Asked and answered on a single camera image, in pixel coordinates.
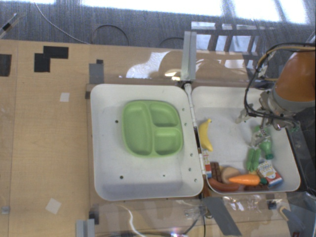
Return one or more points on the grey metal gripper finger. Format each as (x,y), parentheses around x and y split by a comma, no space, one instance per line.
(243,116)
(257,139)

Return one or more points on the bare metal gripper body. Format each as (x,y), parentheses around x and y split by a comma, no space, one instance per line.
(276,112)

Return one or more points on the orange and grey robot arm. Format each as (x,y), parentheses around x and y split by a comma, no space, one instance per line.
(297,80)

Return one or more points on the green plastic bottle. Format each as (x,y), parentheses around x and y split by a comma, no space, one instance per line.
(266,147)

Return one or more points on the green pea pods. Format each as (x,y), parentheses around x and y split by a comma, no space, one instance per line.
(253,159)

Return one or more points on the white plastic tray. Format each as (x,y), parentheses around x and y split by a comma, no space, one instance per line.
(227,132)
(138,176)

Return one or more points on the orange and white carton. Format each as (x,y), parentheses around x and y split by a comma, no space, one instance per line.
(270,175)

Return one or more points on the orange carrot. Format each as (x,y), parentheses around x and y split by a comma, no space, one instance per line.
(245,179)

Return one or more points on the yellow banana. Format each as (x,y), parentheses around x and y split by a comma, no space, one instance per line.
(205,136)

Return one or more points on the tan bread roll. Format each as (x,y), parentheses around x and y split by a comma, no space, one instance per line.
(228,173)

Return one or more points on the brown chocolate bar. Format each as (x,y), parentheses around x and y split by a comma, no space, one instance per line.
(215,171)
(255,188)

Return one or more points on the thin black and white rod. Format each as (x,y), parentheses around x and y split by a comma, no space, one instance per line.
(192,108)

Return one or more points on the white and red carton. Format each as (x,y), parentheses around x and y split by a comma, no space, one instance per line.
(206,160)

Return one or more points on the red sausage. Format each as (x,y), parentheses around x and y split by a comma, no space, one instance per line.
(221,186)

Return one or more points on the green divided plate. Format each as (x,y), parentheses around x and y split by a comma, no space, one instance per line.
(138,127)

